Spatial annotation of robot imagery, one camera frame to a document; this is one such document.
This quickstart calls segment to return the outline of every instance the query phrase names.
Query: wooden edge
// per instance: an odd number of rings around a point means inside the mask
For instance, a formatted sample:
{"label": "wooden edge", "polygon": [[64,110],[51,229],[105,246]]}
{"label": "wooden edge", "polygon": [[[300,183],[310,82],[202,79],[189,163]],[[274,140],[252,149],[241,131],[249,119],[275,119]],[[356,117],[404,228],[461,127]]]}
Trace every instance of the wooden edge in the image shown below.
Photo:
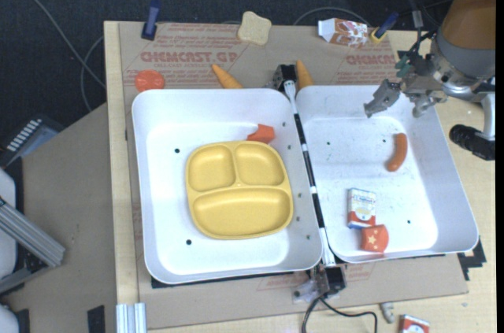
{"label": "wooden edge", "polygon": [[104,23],[117,303],[139,301],[119,24]]}

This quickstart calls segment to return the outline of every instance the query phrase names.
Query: wooden table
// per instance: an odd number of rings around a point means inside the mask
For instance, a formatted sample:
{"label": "wooden table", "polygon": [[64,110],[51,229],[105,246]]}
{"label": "wooden table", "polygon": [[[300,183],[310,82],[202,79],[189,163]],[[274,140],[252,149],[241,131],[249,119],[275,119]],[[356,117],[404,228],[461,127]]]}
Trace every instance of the wooden table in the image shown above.
{"label": "wooden table", "polygon": [[[117,302],[139,302],[139,285],[135,258],[135,242],[132,214],[132,193],[128,147],[124,130],[124,84],[121,64],[120,23],[105,22],[107,103],[109,116],[109,148],[113,192],[113,230],[116,259]],[[290,35],[289,27],[282,27]],[[391,31],[389,35],[394,50],[407,50],[412,45],[414,32]],[[483,110],[479,105],[454,99],[437,105],[443,130],[461,123],[482,128]],[[495,259],[495,163],[483,161],[449,142],[461,181],[470,200],[487,262],[482,268],[469,271],[469,292],[445,298],[429,298],[396,302],[396,321],[388,324],[378,305],[344,309],[346,312],[374,311],[379,318],[379,331],[397,332],[398,316],[409,314],[431,323],[432,331],[497,331],[496,316],[496,259]],[[157,329],[155,331],[299,331],[302,313],[269,316],[247,320],[234,320],[213,324]],[[309,319],[309,331],[372,331],[372,318],[343,318],[331,311],[315,312]]]}

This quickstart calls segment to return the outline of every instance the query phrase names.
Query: beige sponge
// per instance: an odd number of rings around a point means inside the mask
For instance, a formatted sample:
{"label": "beige sponge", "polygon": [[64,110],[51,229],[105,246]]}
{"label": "beige sponge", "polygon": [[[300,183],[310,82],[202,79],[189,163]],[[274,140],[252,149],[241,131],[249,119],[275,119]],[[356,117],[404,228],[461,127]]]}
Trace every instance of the beige sponge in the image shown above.
{"label": "beige sponge", "polygon": [[252,11],[243,13],[242,24],[238,29],[238,39],[256,45],[265,45],[268,42],[271,21],[262,18]]}

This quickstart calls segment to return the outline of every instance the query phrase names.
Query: brown sausage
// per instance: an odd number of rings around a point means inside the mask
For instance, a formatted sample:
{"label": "brown sausage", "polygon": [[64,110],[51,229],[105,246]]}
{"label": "brown sausage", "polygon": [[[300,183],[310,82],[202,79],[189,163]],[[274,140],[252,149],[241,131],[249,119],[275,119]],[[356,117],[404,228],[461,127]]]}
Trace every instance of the brown sausage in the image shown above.
{"label": "brown sausage", "polygon": [[387,164],[387,170],[390,172],[395,172],[399,168],[401,168],[402,163],[406,159],[407,152],[408,139],[404,133],[398,133],[397,135],[395,135],[395,153]]}

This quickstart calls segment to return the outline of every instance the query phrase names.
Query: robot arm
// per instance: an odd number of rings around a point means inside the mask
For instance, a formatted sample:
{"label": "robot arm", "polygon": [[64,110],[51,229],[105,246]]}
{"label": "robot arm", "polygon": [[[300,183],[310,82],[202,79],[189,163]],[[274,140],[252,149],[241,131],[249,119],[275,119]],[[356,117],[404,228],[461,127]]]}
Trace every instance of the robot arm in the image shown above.
{"label": "robot arm", "polygon": [[[494,160],[495,85],[489,80],[495,77],[495,6],[496,0],[454,0],[439,29],[419,37],[395,66],[400,81],[384,80],[364,105],[366,115],[390,107],[401,93],[414,103],[415,117],[449,97],[481,102],[483,131],[457,125],[450,137],[475,155]],[[426,38],[432,38],[431,51],[422,57],[417,51]]]}

